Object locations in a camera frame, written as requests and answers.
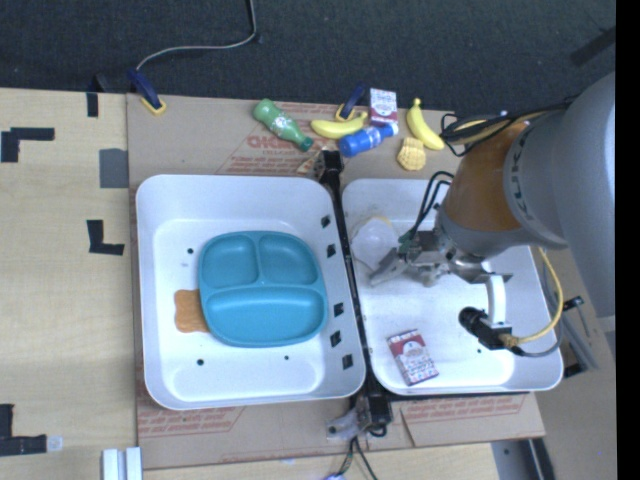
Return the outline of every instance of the blue plate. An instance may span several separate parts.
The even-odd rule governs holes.
[[[228,345],[311,339],[327,321],[322,272],[309,246],[271,231],[228,233],[202,249],[198,285],[211,333]]]

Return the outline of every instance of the cardboard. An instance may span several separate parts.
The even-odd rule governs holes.
[[[313,176],[314,158],[331,139],[313,133],[312,119],[333,119],[332,105],[276,102],[314,138],[302,152],[253,119],[257,101],[163,96],[167,110],[155,116],[139,96],[127,95],[131,256],[137,358],[138,444],[146,469],[255,461],[344,453],[346,443],[327,439],[326,422],[344,415],[349,400],[171,411],[146,393],[140,332],[135,192],[156,174],[242,174]],[[426,151],[417,171],[395,160],[409,136],[406,110],[398,112],[400,132],[378,148],[345,162],[343,186],[361,178],[427,179],[436,170],[455,171],[448,151]],[[424,111],[440,129],[442,112]],[[367,438],[369,450],[486,442],[540,437],[544,427],[533,394],[452,397],[393,403],[394,421],[383,438]]]

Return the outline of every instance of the black connector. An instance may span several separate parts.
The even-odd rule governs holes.
[[[487,314],[476,308],[466,307],[458,315],[458,321],[469,333],[473,334],[480,344],[489,350],[505,348],[500,339],[501,334],[511,334],[511,327],[491,327],[487,323]]]

